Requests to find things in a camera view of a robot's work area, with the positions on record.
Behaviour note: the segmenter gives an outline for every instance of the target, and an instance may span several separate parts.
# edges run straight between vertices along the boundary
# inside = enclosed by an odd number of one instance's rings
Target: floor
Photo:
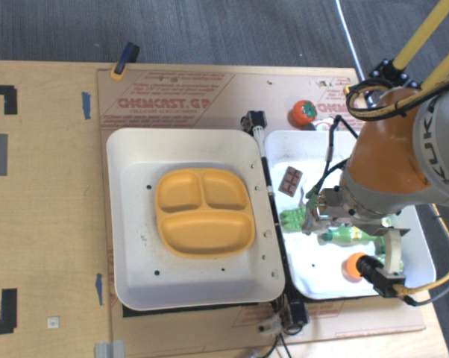
[[[113,62],[131,41],[139,63],[351,67],[365,79],[439,1],[0,0],[0,60]],[[422,82],[448,53],[449,14],[406,72]],[[441,276],[448,247],[428,207],[418,214]],[[434,304],[449,349],[449,294]]]

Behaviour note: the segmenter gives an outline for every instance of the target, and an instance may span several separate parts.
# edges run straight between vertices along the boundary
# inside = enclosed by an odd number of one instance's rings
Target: black clip
[[[125,75],[125,71],[127,70],[127,63],[135,63],[138,58],[138,54],[140,52],[140,47],[134,45],[133,43],[127,43],[122,52],[122,55],[119,58],[119,62],[117,62],[112,70],[110,70],[110,77],[114,80],[120,81],[123,79]]]

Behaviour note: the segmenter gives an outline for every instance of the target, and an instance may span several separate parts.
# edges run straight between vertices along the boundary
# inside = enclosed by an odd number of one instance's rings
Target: orange divided plate
[[[163,244],[182,257],[226,257],[254,241],[248,191],[222,169],[178,169],[164,174],[155,194]]]

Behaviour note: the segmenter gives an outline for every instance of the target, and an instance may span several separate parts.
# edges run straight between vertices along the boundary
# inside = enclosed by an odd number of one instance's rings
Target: blue tape
[[[97,273],[97,278],[95,279],[95,288],[97,289],[98,294],[98,303],[100,305],[103,305],[102,301],[102,275],[100,273]]]
[[[84,118],[90,119],[90,94],[88,92],[82,92],[82,110]]]

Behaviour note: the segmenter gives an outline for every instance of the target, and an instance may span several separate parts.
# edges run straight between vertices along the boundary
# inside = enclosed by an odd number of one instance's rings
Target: black tape mark
[[[14,333],[17,327],[17,289],[3,289],[0,311],[0,334]]]
[[[0,95],[4,96],[4,114],[17,114],[17,89],[13,85],[0,85]]]

